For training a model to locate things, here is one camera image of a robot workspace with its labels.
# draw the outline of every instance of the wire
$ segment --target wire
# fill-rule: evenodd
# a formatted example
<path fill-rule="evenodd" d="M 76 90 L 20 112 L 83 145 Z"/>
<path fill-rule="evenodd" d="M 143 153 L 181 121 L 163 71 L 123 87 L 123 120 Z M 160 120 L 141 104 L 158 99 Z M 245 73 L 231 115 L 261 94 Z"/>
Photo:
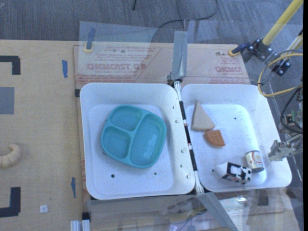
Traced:
<path fill-rule="evenodd" d="M 300 87 L 300 86 L 298 86 L 298 87 L 296 88 L 296 90 L 294 91 L 294 93 L 292 94 L 292 96 L 289 98 L 288 102 L 285 104 L 285 106 L 284 106 L 284 108 L 283 108 L 283 110 L 282 110 L 282 112 L 281 112 L 281 115 L 280 115 L 280 123 L 281 123 L 286 129 L 288 129 L 288 130 L 290 130 L 290 131 L 292 131 L 292 132 L 294 132 L 294 133 L 303 134 L 303 130 L 302 130 L 302 129 L 301 129 L 301 131 L 299 131 L 299 130 L 294 130 L 294 129 L 288 127 L 288 126 L 284 123 L 284 121 L 283 121 L 283 114 L 284 114 L 284 112 L 286 111 L 286 109 L 288 108 L 288 106 L 289 106 L 289 104 L 291 103 L 292 99 L 296 96 L 297 91 L 298 91 L 299 89 L 302 88 L 302 87 Z"/>
<path fill-rule="evenodd" d="M 180 0 L 177 0 L 176 3 L 177 3 L 177 10 L 178 10 L 178 14 L 179 14 L 180 18 L 177 19 L 177 20 L 167 21 L 167 22 L 161 24 L 158 28 L 161 28 L 161 27 L 163 27 L 163 26 L 165 26 L 165 25 L 167 25 L 167 24 L 169 24 L 169 23 L 173 23 L 173 22 L 182 22 L 182 28 L 183 28 L 183 30 L 185 30 L 185 26 L 184 26 L 184 21 L 185 21 L 185 20 L 205 20 L 205 19 L 208 19 L 208 18 L 214 16 L 214 15 L 217 13 L 217 11 L 218 11 L 218 0 L 215 0 L 215 4 L 216 4 L 215 10 L 214 10 L 214 12 L 211 13 L 210 15 L 205 16 L 205 17 L 201 17 L 201 18 L 184 18 L 184 19 L 183 19 L 182 16 L 181 16 L 180 6 L 179 6 Z"/>
<path fill-rule="evenodd" d="M 277 96 L 277 95 L 289 93 L 289 92 L 293 91 L 294 89 L 296 89 L 296 87 L 292 87 L 292 88 L 281 90 L 281 91 L 271 93 L 271 94 L 266 94 L 261 89 L 261 78 L 262 78 L 262 75 L 265 72 L 265 70 L 267 68 L 269 68 L 270 66 L 272 66 L 274 63 L 278 62 L 279 60 L 287 58 L 287 57 L 292 57 L 292 56 L 303 56 L 303 53 L 291 53 L 291 54 L 288 54 L 288 55 L 280 56 L 280 57 L 276 58 L 275 60 L 271 61 L 269 64 L 267 64 L 267 66 L 261 71 L 261 73 L 259 75 L 259 79 L 258 79 L 258 90 L 259 90 L 261 95 L 263 95 L 264 97 L 267 97 L 267 98 L 268 97 L 274 97 L 274 96 Z"/>

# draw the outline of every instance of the can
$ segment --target can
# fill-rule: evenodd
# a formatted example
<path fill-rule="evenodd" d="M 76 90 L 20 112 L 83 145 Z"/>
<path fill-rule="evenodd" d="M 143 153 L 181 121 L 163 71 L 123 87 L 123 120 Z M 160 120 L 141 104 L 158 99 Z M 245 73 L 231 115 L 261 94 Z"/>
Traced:
<path fill-rule="evenodd" d="M 250 151 L 245 154 L 248 167 L 253 173 L 258 173 L 264 170 L 264 165 L 260 155 L 260 151 Z"/>

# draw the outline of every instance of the teal bowl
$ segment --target teal bowl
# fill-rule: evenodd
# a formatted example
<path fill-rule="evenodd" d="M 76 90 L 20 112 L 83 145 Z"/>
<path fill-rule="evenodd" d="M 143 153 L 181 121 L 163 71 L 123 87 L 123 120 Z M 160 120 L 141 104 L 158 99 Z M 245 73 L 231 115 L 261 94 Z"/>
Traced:
<path fill-rule="evenodd" d="M 158 160 L 166 135 L 166 124 L 159 116 L 133 105 L 120 105 L 106 120 L 101 144 L 113 159 L 147 168 Z"/>

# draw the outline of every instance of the gray floor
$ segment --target gray floor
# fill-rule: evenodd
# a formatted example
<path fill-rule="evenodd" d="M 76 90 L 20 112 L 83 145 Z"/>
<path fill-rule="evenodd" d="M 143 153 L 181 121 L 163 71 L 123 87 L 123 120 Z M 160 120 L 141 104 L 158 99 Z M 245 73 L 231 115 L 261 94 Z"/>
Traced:
<path fill-rule="evenodd" d="M 0 39 L 79 40 L 80 22 L 96 22 L 130 26 L 159 27 L 179 19 L 177 0 L 0 0 Z M 215 9 L 214 0 L 179 0 L 181 17 L 191 19 L 188 26 L 190 43 L 242 44 L 262 38 L 277 21 L 292 0 L 218 0 L 218 12 L 207 20 Z M 182 30 L 180 22 L 163 28 Z M 303 28 L 303 6 L 292 17 L 272 48 L 285 50 Z M 256 83 L 264 64 L 257 59 L 246 63 L 252 83 Z M 283 77 L 273 81 L 283 86 L 297 83 L 302 74 L 301 63 L 296 63 Z M 288 96 L 277 100 L 281 111 Z M 293 181 L 289 195 L 303 230 L 302 154 L 289 160 Z"/>

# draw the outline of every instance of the yellow cable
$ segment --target yellow cable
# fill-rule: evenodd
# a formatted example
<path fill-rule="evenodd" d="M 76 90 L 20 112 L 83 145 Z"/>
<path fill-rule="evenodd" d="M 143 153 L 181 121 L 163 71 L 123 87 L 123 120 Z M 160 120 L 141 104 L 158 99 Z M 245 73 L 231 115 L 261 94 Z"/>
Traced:
<path fill-rule="evenodd" d="M 264 97 L 274 97 L 274 96 L 277 96 L 277 95 L 280 95 L 280 94 L 285 94 L 285 93 L 288 93 L 290 91 L 293 91 L 295 88 L 300 88 L 303 86 L 303 84 L 301 84 L 300 86 L 298 87 L 292 87 L 292 88 L 289 88 L 289 89 L 285 89 L 285 90 L 281 90 L 281 91 L 278 91 L 278 92 L 275 92 L 275 93 L 271 93 L 271 94 L 266 94 L 264 93 L 262 90 L 261 90 L 261 78 L 262 78 L 262 75 L 264 73 L 264 71 L 269 68 L 270 66 L 272 66 L 274 63 L 278 62 L 279 60 L 283 59 L 283 58 L 287 58 L 287 57 L 291 57 L 291 56 L 303 56 L 303 53 L 292 53 L 292 54 L 288 54 L 288 55 L 284 55 L 284 56 L 281 56 L 281 57 L 278 57 L 276 60 L 270 62 L 263 70 L 262 72 L 260 73 L 259 75 L 259 79 L 258 79 L 258 90 L 260 92 L 261 95 L 263 95 Z"/>

